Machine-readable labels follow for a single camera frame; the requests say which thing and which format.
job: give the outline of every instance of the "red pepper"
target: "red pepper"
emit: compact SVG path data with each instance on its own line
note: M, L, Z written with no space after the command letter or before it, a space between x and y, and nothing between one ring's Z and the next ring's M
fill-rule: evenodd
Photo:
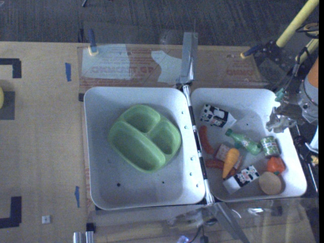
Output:
M267 164L267 171L280 175L286 170L286 165L281 157L272 156Z

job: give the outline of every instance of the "toy sausage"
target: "toy sausage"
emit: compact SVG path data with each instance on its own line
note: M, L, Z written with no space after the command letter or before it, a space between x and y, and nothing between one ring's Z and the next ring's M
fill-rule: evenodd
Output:
M207 126L202 125L199 129L199 138L202 148L206 151L207 154L213 154L214 149L210 145L207 137Z

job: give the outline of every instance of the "tin can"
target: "tin can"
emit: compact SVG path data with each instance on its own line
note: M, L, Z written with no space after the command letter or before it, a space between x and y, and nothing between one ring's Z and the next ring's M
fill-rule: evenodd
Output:
M268 136L260 140L263 152L266 157L279 156L279 147L273 136Z

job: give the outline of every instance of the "toy bread roll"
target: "toy bread roll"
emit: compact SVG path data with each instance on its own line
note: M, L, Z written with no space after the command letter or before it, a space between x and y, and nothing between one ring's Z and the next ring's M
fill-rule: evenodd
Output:
M281 191L281 180L272 172L264 172L259 178L261 190L269 195L279 194Z

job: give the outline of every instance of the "blue tape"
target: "blue tape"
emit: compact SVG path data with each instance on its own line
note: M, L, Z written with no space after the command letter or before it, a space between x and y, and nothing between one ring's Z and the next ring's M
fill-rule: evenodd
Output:
M75 187L74 195L75 195L77 207L80 208L80 192L78 186Z
M71 79L71 64L65 63L65 74L68 82L72 81Z

